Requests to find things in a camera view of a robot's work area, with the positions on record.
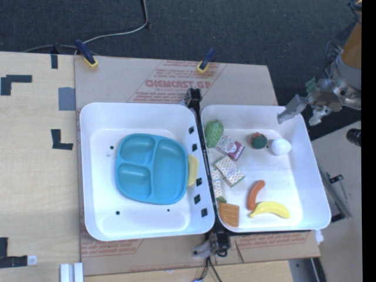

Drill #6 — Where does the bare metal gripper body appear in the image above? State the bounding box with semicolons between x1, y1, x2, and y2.
305;78;362;112

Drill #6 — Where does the white egg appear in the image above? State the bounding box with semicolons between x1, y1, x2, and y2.
270;138;293;156

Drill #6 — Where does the red and green strawberry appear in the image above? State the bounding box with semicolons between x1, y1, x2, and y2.
250;132;268;150

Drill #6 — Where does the pink and white carton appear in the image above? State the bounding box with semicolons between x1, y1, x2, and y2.
214;135;246;162

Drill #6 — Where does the white plastic tray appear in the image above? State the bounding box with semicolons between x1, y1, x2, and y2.
79;102;216;242
200;104;333;234

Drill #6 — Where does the green broccoli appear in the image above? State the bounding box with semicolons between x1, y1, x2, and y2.
204;119;225;149

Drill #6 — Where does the white patterned carton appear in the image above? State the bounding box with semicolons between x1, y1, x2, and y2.
214;155;246;188

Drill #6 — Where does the orange sausage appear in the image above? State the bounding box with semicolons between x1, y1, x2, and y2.
246;179;266;212

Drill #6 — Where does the thin black rod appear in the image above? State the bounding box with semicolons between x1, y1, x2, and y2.
192;106;220;232

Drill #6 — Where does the yellow banana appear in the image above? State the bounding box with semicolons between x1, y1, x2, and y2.
249;201;291;220

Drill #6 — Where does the white patterned packet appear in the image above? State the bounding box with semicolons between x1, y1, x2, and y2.
209;169;227;200

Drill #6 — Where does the yellow flat slice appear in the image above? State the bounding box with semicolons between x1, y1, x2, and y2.
187;155;200;187

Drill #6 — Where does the orange waffle biscuit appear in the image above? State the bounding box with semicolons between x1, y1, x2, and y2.
217;202;240;228

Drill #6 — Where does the blue divided plate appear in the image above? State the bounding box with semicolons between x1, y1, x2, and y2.
115;133;190;206

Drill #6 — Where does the brown cardboard board, red print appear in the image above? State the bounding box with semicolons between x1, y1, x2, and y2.
73;54;321;277

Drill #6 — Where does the black cylinder on white bracket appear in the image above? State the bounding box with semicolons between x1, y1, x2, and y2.
345;127;362;147

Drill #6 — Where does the black block with thin wires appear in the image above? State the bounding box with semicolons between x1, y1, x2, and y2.
184;87;203;109
205;230;231;257

